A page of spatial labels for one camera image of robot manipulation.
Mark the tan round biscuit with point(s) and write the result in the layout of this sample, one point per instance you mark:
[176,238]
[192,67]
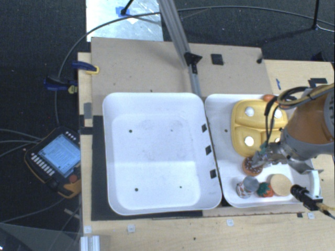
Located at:
[280,184]

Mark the black cylinder on white bracket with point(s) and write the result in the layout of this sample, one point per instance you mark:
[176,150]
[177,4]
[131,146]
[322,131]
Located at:
[305,193]

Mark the white plastic tray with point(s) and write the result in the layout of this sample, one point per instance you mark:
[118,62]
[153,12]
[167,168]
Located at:
[222,150]
[157,153]

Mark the red and green strawberry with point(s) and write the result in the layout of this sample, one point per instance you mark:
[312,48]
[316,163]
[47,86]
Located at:
[265,190]

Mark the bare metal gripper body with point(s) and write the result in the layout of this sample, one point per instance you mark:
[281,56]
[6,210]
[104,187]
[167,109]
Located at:
[280,154]

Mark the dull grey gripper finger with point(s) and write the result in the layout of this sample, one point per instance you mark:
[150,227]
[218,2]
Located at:
[257,159]
[267,163]

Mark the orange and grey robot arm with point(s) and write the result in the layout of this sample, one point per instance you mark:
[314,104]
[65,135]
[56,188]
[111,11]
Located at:
[306,121]

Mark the small grey-topped can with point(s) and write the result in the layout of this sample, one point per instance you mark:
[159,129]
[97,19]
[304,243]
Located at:
[248,186]

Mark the brown sprinkled doughnut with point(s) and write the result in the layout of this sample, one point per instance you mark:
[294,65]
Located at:
[248,169]

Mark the brown cardboard board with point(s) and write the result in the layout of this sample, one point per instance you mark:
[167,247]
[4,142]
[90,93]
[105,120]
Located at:
[146,67]

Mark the orange round toy fruit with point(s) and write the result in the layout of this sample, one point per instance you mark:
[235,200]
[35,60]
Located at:
[268,97]

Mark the yellow divided plate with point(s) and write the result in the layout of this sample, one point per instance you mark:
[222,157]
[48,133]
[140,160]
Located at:
[248,124]

